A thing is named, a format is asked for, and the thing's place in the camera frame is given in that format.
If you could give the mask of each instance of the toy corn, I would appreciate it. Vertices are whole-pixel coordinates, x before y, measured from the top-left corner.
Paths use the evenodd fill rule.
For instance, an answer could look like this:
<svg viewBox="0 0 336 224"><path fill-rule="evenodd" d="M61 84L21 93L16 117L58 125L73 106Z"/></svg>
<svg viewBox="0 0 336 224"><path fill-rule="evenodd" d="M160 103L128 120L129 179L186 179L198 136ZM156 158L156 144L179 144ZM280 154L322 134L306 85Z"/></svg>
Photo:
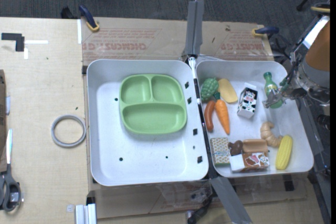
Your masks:
<svg viewBox="0 0 336 224"><path fill-rule="evenodd" d="M279 150L275 160L275 167L278 170L285 170L292 152L293 139L288 134L280 142Z"/></svg>

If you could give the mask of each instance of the tape roll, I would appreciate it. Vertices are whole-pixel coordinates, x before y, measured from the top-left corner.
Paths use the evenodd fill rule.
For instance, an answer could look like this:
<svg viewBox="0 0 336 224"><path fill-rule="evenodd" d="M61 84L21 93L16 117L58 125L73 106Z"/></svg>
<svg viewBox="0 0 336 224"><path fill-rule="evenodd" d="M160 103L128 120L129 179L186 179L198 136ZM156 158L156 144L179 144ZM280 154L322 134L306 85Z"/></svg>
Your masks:
<svg viewBox="0 0 336 224"><path fill-rule="evenodd" d="M73 143L64 143L64 142L60 141L56 137L56 135L55 135L55 127L62 120L75 120L75 121L77 121L82 126L83 133L82 133L82 136L80 137L79 140L77 140L77 141L75 141ZM78 117L76 115L71 115L71 114L62 115L62 116L59 116L58 118L56 118L54 120L54 122L52 123L52 126L51 126L51 138L54 140L54 142L56 143L56 145L59 145L61 147L75 147L75 146L79 145L81 142L83 142L83 140L85 139L85 136L86 136L85 122L84 122L83 119L81 119L80 117Z"/></svg>

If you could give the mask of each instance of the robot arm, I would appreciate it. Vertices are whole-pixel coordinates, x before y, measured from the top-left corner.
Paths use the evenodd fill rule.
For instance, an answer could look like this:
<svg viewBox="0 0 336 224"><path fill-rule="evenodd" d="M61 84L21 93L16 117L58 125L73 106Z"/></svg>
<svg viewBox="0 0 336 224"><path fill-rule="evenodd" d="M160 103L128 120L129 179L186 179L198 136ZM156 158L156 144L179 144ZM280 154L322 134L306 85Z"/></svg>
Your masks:
<svg viewBox="0 0 336 224"><path fill-rule="evenodd" d="M297 49L290 54L291 70L280 82L281 88L271 92L263 101L264 107L268 108L279 100L293 100L306 95L323 105L330 104L330 16L322 19L327 23L316 35L306 55L297 55Z"/></svg>

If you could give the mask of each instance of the toy hot dog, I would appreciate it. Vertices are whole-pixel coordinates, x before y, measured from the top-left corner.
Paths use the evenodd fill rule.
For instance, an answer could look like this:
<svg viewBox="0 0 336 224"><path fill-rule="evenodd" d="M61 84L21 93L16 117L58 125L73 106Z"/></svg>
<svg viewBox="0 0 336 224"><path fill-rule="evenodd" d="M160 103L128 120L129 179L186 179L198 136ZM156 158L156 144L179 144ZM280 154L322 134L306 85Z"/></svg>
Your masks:
<svg viewBox="0 0 336 224"><path fill-rule="evenodd" d="M204 110L205 124L209 132L211 132L214 129L214 124L212 122L212 114L215 109L215 104L216 104L215 101L210 100Z"/></svg>

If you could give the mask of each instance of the scissors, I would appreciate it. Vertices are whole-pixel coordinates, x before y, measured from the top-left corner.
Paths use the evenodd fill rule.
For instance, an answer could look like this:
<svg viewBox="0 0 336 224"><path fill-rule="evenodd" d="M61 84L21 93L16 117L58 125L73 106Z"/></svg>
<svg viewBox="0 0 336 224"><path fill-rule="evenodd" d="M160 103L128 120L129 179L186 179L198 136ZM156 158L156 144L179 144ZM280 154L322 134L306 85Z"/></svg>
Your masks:
<svg viewBox="0 0 336 224"><path fill-rule="evenodd" d="M21 200L20 185L11 175L11 154L12 129L9 129L6 141L7 171L0 173L0 209L2 207L7 212L14 210Z"/></svg>

